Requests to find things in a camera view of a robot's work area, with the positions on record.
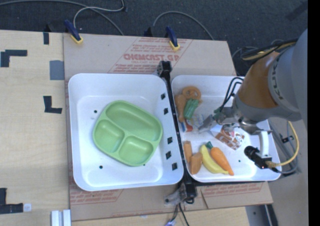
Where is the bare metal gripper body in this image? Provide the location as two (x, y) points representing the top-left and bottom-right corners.
(213, 106), (259, 135)

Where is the white and orange carton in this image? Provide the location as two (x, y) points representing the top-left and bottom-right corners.
(210, 124), (246, 151)

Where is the white packet with red print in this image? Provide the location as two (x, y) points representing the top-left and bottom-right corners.
(180, 113), (209, 133)

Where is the green toy vegetable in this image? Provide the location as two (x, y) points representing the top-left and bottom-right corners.
(183, 98), (200, 121)

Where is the white plastic tray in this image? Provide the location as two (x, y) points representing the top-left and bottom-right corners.
(171, 74), (283, 184)
(67, 72), (185, 192)

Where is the thin black rod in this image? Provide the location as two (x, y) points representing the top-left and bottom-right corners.
(162, 74), (191, 189)

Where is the orange toy carrot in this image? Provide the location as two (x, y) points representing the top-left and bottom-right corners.
(205, 141), (235, 177)

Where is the orange toy chicken drumstick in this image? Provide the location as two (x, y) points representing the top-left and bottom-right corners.
(174, 94), (188, 123)

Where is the orange toy sausage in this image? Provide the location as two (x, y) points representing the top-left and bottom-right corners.
(182, 140), (194, 164)

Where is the orange toy pretzel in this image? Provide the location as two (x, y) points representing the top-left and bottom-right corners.
(181, 85), (202, 101)

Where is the yellow banana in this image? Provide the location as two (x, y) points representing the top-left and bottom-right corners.
(199, 143), (230, 176)

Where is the green divided plate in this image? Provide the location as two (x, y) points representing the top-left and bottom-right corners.
(92, 100), (164, 168)

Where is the brown cardboard board red print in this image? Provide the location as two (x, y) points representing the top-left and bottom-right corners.
(62, 32), (274, 222)

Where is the black cylinder on white bracket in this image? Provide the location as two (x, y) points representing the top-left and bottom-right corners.
(243, 129), (274, 170)

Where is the black block with thin wires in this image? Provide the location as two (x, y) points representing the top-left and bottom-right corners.
(155, 60), (174, 79)
(163, 181), (199, 206)

